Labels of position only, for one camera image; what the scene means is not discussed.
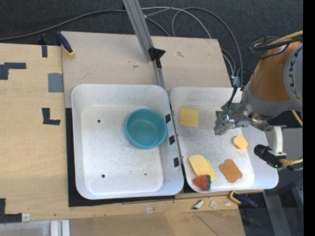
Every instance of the teal bowl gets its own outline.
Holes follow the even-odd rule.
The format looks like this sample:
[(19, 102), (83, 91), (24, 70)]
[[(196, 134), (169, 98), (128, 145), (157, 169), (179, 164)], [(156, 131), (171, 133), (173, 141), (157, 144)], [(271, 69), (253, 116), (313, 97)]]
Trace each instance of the teal bowl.
[(166, 138), (166, 122), (157, 112), (138, 109), (125, 122), (126, 134), (137, 148), (147, 149), (159, 146)]

